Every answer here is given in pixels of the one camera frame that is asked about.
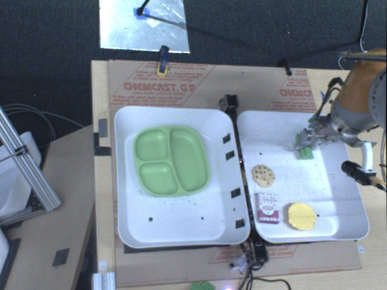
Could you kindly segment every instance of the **green plate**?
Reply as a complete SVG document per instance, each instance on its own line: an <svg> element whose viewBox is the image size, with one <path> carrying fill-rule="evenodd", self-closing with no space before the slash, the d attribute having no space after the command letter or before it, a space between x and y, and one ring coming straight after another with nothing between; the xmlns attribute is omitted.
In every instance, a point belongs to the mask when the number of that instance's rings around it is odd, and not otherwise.
<svg viewBox="0 0 387 290"><path fill-rule="evenodd" d="M189 195L208 185L207 153L192 128L146 129L134 139L133 150L140 184L151 195Z"/></svg>

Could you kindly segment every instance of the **dark floor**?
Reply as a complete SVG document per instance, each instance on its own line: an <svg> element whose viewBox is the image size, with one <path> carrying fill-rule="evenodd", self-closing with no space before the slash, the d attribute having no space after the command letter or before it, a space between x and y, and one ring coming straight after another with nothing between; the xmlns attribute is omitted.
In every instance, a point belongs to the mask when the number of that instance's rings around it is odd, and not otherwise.
<svg viewBox="0 0 387 290"><path fill-rule="evenodd" d="M338 52L360 51L363 0L184 0L184 7L191 53L171 61L276 66L287 59L293 68L338 69ZM364 49L386 48L386 9L387 0L369 0ZM1 106L25 103L88 125L90 61L156 58L100 49L99 0L0 0ZM38 116L11 119L42 147L50 139ZM56 137L77 129L51 121Z"/></svg>

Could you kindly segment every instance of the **yellow round object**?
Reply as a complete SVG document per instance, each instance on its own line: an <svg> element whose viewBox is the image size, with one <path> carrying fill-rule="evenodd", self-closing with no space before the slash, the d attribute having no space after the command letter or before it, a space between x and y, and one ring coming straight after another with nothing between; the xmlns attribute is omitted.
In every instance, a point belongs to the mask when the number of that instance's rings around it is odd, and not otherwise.
<svg viewBox="0 0 387 290"><path fill-rule="evenodd" d="M316 223L316 213L305 203L293 203L288 209L288 221L298 230L312 230Z"/></svg>

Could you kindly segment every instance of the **cookie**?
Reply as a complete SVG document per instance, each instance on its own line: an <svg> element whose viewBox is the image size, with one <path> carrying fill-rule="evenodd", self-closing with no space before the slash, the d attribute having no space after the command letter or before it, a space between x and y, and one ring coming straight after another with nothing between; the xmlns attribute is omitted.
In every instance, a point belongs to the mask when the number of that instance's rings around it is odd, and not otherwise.
<svg viewBox="0 0 387 290"><path fill-rule="evenodd" d="M289 224L298 230L312 230L316 223L316 213L305 203L293 203L288 209Z"/></svg>
<svg viewBox="0 0 387 290"><path fill-rule="evenodd" d="M273 185L275 180L273 170L262 164L254 166L252 175L254 182L256 182L261 187L270 187Z"/></svg>

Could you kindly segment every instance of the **white tray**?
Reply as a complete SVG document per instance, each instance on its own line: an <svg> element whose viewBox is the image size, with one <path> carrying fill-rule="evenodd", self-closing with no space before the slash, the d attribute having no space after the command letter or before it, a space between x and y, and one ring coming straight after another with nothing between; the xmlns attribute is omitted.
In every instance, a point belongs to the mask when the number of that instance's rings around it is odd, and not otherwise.
<svg viewBox="0 0 387 290"><path fill-rule="evenodd" d="M238 117L244 166L254 216L255 193L278 195L279 224L255 222L259 235L272 243L361 239L369 223L357 184L341 171L349 160L345 144L330 143L314 150L314 159L300 160L295 137L311 114L247 111ZM264 164L275 173L269 188L257 185L252 168ZM310 231L293 229L287 222L291 203L304 202L315 210L317 222Z"/></svg>
<svg viewBox="0 0 387 290"><path fill-rule="evenodd" d="M231 119L213 109L128 106L114 119L117 154L118 230L134 248L230 245L250 233ZM148 128L188 126L201 136L210 168L209 185L189 196L158 198L146 193L133 158L135 136ZM230 135L230 141L223 138ZM226 153L235 156L226 160ZM240 195L231 192L239 189Z"/></svg>

